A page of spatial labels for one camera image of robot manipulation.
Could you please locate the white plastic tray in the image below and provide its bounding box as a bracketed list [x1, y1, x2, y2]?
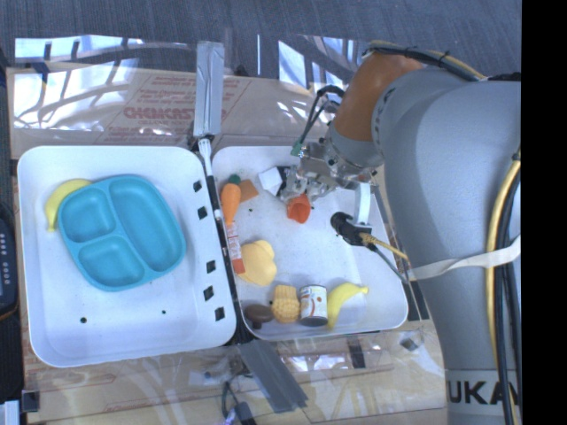
[211, 144, 409, 343]
[16, 144, 237, 368]

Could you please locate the orange cup-shaped toy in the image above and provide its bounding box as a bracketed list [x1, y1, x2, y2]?
[285, 193, 313, 225]

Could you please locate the blue divided plate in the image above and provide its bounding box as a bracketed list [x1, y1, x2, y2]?
[57, 174, 187, 293]

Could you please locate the yellow corn cob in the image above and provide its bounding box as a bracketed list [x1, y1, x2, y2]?
[270, 283, 302, 325]

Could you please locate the yellow banana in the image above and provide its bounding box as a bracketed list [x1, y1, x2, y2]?
[326, 282, 370, 331]
[43, 178, 93, 233]

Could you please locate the thin black and white rod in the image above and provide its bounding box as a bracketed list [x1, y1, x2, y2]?
[197, 136, 244, 343]

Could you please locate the orange carrot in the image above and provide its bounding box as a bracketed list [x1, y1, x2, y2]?
[220, 174, 243, 228]

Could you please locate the brown cardboard board red print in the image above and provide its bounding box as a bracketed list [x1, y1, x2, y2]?
[6, 66, 447, 425]

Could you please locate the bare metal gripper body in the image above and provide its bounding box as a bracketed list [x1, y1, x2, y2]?
[294, 139, 377, 190]

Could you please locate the white and black carton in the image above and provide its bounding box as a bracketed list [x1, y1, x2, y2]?
[257, 166, 290, 197]

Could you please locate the brown mushroom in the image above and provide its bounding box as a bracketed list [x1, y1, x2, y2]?
[244, 303, 276, 331]

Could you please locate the black cylinder on white bracket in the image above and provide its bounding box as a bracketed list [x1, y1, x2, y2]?
[330, 182, 380, 248]

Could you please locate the orange wedge-shaped toy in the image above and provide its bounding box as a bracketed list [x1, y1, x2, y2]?
[237, 179, 260, 204]

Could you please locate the orange and white packet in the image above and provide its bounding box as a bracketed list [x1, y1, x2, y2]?
[225, 220, 246, 275]

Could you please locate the pale yellow lumpy toy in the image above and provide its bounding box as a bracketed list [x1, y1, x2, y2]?
[238, 238, 278, 288]

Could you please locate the small white can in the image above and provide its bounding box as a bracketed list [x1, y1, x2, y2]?
[299, 284, 330, 328]

